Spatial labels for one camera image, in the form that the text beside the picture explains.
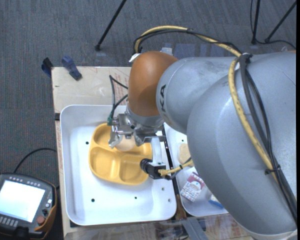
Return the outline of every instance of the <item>button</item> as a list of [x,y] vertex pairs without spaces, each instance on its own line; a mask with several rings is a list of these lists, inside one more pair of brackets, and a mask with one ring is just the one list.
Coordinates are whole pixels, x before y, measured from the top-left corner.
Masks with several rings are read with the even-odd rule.
[[42,215],[38,216],[38,218],[36,218],[36,222],[38,222],[39,226],[41,226],[44,222],[45,222],[46,218],[43,217]]

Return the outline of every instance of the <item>small box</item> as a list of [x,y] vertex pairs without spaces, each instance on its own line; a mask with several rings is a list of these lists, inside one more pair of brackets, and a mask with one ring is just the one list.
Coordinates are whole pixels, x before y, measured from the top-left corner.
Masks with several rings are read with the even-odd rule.
[[205,185],[203,179],[193,171],[181,189],[180,194],[194,202]]

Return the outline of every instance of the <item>cable tie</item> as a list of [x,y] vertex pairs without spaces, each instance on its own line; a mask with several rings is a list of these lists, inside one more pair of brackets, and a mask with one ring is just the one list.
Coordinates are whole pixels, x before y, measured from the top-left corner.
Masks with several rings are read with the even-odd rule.
[[280,164],[278,164],[278,166],[275,169],[272,169],[272,170],[271,169],[265,169],[264,174],[268,175],[270,173],[274,173],[274,172],[277,172],[279,170],[281,170]]

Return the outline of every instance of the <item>tripod leg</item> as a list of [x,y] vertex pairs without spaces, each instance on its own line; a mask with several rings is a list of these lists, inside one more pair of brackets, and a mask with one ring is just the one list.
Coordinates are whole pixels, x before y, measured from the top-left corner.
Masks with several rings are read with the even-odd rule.
[[277,29],[280,27],[280,25],[282,24],[282,22],[284,22],[284,20],[286,19],[286,17],[289,15],[289,13],[293,10],[293,8],[296,6],[297,4],[297,0],[295,0],[295,2],[293,3],[293,5],[290,7],[290,9],[286,12],[286,14],[283,16],[283,18],[280,20],[280,22],[278,23],[278,25],[276,25],[276,27],[273,29],[273,31],[271,32],[271,34],[264,40],[266,43],[269,43],[270,38],[274,35],[274,33],[277,31]]
[[125,3],[126,3],[127,0],[122,0],[121,4],[119,5],[119,8],[116,10],[115,14],[113,15],[109,25],[107,26],[106,30],[104,31],[102,37],[100,38],[98,44],[94,47],[94,49],[96,51],[99,51],[100,50],[100,46],[101,46],[101,43],[104,41],[107,33],[109,32],[111,26],[113,25],[113,23],[115,22],[117,16],[119,15],[121,9],[124,7]]
[[254,27],[253,27],[253,37],[251,40],[251,43],[253,45],[255,45],[257,43],[256,33],[257,33],[257,24],[258,24],[258,18],[259,18],[260,1],[261,0],[257,0],[257,3],[256,3],[256,11],[255,11],[255,19],[254,19]]

